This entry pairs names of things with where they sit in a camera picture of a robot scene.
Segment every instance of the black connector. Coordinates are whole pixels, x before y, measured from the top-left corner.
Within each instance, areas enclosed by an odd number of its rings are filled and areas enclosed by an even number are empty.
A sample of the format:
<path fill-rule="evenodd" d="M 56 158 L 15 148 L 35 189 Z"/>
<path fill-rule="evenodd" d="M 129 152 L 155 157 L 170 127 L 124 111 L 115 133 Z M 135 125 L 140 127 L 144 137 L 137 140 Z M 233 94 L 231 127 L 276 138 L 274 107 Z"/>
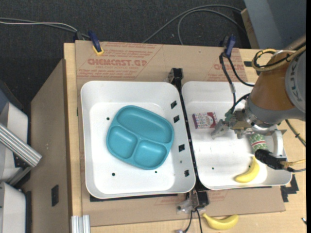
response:
<path fill-rule="evenodd" d="M 268 150 L 257 150 L 255 152 L 255 157 L 257 160 L 273 169 L 283 169 L 284 166 L 280 162 L 286 161 L 286 158 L 277 158 Z"/>

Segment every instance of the yellow banana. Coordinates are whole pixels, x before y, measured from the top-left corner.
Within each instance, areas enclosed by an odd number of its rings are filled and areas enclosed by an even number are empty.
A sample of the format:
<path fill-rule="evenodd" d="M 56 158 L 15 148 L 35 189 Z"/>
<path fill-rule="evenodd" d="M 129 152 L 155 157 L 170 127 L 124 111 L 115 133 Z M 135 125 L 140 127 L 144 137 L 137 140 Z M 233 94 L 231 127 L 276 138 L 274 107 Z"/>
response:
<path fill-rule="evenodd" d="M 202 216 L 206 219 L 208 225 L 215 230 L 228 230 L 235 226 L 239 221 L 239 215 L 232 215 L 224 219 L 216 219 L 203 213 Z"/>
<path fill-rule="evenodd" d="M 239 183 L 250 182 L 256 178 L 258 173 L 259 173 L 259 164 L 255 156 L 253 156 L 253 162 L 252 162 L 251 167 L 245 173 L 240 174 L 237 177 L 235 177 L 235 181 Z"/>

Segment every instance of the cardboard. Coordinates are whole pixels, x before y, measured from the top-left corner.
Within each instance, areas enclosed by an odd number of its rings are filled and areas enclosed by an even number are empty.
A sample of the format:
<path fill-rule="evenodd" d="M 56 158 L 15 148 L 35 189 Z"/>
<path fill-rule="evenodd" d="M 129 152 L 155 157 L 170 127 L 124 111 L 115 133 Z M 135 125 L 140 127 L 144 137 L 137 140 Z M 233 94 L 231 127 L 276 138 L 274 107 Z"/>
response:
<path fill-rule="evenodd" d="M 173 67 L 183 69 L 182 83 L 188 81 L 227 82 L 219 63 L 219 55 L 223 48 L 116 42 L 102 42 L 101 46 L 104 54 L 97 56 L 90 41 L 75 42 L 83 214 L 90 215 L 91 226 L 186 219 L 188 215 L 176 213 L 176 205 L 184 201 L 185 194 L 143 199 L 90 201 L 84 174 L 80 90 L 83 84 L 91 80 L 167 81 L 168 74 Z M 247 81 L 238 49 L 233 49 L 231 59 L 238 75 Z M 225 60 L 225 65 L 232 81 L 237 82 L 227 60 Z M 210 216 L 285 210 L 278 186 L 209 190 L 208 196 L 210 205 L 205 209 Z"/>

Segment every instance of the blue clamp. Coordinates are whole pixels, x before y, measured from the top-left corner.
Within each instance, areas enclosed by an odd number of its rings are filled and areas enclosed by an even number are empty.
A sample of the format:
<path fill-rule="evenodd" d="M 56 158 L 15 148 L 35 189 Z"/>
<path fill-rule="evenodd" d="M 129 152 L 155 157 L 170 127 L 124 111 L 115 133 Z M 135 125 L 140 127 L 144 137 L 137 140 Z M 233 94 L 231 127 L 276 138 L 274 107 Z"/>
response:
<path fill-rule="evenodd" d="M 227 42 L 227 48 L 225 49 L 225 54 L 226 54 L 226 56 L 228 56 L 228 58 L 231 57 L 231 52 L 232 52 L 232 49 L 233 49 L 236 41 L 237 41 L 237 39 L 234 35 L 229 37 L 229 40 Z"/>
<path fill-rule="evenodd" d="M 101 56 L 104 53 L 104 50 L 101 47 L 101 44 L 100 44 L 99 39 L 97 38 L 96 34 L 93 33 L 91 30 L 89 30 L 88 36 L 91 38 L 91 40 L 93 42 L 94 52 L 96 53 L 97 56 Z"/>

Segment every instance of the wooden edge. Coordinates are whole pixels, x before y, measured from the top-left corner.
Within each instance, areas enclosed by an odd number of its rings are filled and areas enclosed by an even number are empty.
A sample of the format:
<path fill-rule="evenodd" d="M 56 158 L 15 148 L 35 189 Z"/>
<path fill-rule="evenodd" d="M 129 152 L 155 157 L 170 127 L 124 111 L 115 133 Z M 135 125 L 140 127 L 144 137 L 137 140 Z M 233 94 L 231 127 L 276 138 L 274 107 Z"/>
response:
<path fill-rule="evenodd" d="M 77 82 L 75 44 L 64 44 L 64 99 L 66 118 L 66 149 L 68 174 L 69 217 L 82 216 L 79 129 L 77 116 Z"/>

